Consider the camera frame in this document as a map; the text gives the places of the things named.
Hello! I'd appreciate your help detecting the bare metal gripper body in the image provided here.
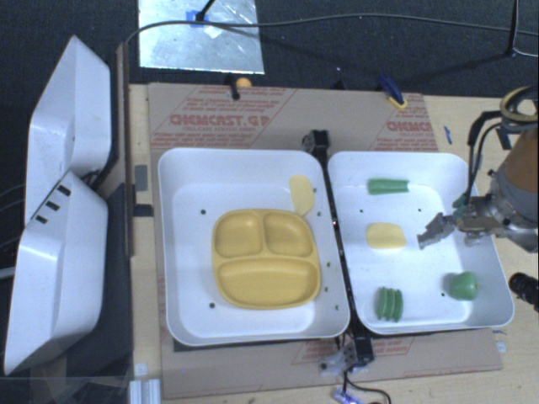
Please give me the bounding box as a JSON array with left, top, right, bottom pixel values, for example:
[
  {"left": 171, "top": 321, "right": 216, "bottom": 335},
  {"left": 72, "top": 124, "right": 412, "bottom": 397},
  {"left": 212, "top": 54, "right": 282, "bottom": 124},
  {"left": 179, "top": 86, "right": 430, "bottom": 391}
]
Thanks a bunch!
[{"left": 452, "top": 194, "right": 539, "bottom": 253}]

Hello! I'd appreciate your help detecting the white plastic tray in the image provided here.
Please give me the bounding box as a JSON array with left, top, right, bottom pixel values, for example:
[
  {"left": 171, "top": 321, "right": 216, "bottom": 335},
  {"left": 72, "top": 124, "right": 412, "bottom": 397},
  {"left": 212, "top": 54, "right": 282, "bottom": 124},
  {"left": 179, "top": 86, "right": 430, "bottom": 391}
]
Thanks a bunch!
[
  {"left": 157, "top": 146, "right": 352, "bottom": 347},
  {"left": 327, "top": 150, "right": 516, "bottom": 336}
]

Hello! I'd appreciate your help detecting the pale yellow toy slice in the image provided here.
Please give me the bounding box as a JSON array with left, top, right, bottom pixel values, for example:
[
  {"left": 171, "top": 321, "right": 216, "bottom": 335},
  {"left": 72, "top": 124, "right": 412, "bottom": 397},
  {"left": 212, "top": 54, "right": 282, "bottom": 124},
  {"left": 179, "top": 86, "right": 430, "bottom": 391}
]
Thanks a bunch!
[
  {"left": 365, "top": 221, "right": 408, "bottom": 251},
  {"left": 288, "top": 174, "right": 318, "bottom": 217}
]

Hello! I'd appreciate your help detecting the green toy bell pepper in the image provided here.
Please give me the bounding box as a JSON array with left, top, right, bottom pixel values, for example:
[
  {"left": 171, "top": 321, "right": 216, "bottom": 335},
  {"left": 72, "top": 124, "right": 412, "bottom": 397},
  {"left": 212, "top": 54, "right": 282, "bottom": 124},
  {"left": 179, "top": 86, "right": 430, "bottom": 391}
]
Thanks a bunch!
[{"left": 446, "top": 271, "right": 482, "bottom": 301}]

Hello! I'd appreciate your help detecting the green toy celery stick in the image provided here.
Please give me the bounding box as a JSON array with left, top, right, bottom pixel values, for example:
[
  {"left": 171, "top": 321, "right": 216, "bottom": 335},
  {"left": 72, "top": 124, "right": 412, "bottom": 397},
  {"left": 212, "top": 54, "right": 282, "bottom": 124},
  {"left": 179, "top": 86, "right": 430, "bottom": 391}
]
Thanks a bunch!
[{"left": 366, "top": 177, "right": 411, "bottom": 196}]

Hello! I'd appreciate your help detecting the green toy pea pod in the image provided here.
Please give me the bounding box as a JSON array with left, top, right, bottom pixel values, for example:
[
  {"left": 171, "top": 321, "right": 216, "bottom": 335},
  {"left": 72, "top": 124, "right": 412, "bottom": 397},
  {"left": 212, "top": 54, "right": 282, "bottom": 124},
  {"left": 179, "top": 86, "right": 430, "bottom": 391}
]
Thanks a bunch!
[{"left": 375, "top": 286, "right": 405, "bottom": 324}]

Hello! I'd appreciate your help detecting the thin black and white rod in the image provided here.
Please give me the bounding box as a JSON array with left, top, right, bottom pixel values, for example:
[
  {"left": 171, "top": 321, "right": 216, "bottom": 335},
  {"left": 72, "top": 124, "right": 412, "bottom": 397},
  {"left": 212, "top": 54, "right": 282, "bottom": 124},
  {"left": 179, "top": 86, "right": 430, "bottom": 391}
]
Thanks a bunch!
[{"left": 317, "top": 149, "right": 361, "bottom": 341}]

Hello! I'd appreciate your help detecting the yellow divided plate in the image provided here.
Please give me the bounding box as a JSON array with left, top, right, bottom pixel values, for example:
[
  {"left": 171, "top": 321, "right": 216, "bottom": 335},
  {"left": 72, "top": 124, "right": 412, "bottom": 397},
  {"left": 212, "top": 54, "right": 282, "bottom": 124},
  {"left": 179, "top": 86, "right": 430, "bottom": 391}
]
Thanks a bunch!
[{"left": 211, "top": 208, "right": 323, "bottom": 311}]

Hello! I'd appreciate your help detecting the brown cardboard board red print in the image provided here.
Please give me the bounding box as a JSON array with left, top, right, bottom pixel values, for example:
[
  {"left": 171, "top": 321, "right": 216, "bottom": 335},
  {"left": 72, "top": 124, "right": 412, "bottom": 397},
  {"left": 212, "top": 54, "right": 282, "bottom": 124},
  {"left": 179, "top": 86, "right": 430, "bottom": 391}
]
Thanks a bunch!
[{"left": 147, "top": 82, "right": 504, "bottom": 400}]

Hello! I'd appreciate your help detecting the black cylinder on white bracket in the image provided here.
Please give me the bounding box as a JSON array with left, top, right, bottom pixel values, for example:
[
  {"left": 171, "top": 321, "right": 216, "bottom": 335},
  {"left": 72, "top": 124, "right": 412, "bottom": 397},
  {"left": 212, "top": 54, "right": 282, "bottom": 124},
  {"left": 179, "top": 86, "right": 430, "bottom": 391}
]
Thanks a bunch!
[{"left": 508, "top": 270, "right": 539, "bottom": 312}]

